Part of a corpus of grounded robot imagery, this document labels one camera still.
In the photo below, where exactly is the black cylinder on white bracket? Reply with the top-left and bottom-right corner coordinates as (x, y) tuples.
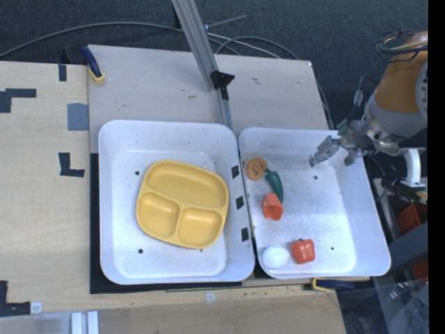
(380, 147), (428, 202)

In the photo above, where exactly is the white plastic tray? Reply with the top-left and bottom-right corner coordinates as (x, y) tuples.
(97, 119), (256, 286)
(238, 127), (392, 280)

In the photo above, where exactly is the green chili pepper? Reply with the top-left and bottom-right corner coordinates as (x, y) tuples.
(264, 168), (285, 205)

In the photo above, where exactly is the orange carton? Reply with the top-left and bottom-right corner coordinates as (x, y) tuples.
(261, 192), (284, 222)

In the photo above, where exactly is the orange bell pepper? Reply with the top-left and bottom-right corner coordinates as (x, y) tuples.
(290, 238), (316, 265)

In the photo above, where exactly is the yellow divided plate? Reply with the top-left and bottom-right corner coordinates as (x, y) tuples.
(135, 159), (231, 251)

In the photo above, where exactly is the orange doughnut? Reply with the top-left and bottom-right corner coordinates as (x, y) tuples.
(245, 157), (268, 182)

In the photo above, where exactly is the pale wood board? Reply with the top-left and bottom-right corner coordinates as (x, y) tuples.
(88, 44), (371, 288)

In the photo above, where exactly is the white egg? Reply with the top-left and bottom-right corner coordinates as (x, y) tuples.
(261, 246), (291, 270)

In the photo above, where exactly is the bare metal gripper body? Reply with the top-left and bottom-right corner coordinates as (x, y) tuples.
(338, 119), (412, 157)

